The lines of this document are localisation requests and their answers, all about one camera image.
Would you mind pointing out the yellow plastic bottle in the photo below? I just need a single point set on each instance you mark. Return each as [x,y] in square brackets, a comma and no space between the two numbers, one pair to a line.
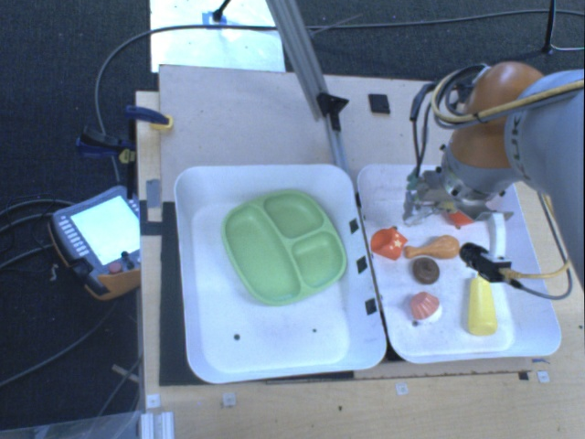
[481,309]

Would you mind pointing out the thin black rod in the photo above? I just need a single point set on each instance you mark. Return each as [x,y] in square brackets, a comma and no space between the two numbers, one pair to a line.
[358,200]

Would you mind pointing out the red-orange block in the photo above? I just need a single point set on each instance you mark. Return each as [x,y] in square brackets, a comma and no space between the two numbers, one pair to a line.
[458,219]

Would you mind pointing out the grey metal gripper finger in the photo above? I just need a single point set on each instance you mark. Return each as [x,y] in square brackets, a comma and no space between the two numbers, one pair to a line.
[409,208]
[425,217]

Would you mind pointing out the black cylinder on white bracket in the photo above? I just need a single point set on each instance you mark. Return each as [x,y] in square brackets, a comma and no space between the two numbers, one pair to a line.
[484,261]

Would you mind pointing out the red carton with yellow star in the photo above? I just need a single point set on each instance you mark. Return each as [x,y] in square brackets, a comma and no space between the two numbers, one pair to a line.
[386,245]

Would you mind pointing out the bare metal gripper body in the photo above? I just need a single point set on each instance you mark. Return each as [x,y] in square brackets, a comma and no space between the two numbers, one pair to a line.
[436,190]

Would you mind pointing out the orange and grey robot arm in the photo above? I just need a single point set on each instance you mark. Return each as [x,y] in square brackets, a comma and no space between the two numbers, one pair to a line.
[539,121]

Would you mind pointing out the brown cardboard board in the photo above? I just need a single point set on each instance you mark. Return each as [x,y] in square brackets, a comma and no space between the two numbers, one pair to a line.
[247,121]

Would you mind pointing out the pink and white toy cupcake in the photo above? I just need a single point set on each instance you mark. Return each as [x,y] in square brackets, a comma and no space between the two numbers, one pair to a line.
[424,305]

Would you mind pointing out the brown toy chicken drumstick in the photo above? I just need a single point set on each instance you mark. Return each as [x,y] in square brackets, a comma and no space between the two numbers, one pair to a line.
[439,248]

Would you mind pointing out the black block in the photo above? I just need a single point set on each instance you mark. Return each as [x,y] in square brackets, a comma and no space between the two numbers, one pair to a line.
[379,103]

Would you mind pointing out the green divided plate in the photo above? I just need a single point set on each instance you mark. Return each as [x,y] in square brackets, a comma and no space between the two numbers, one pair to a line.
[256,254]

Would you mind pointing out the white plastic tray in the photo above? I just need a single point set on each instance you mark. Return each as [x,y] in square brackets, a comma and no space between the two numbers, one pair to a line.
[457,336]
[274,336]

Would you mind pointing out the brown toy doughnut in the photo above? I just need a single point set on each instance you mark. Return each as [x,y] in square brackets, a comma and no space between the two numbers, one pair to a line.
[426,270]

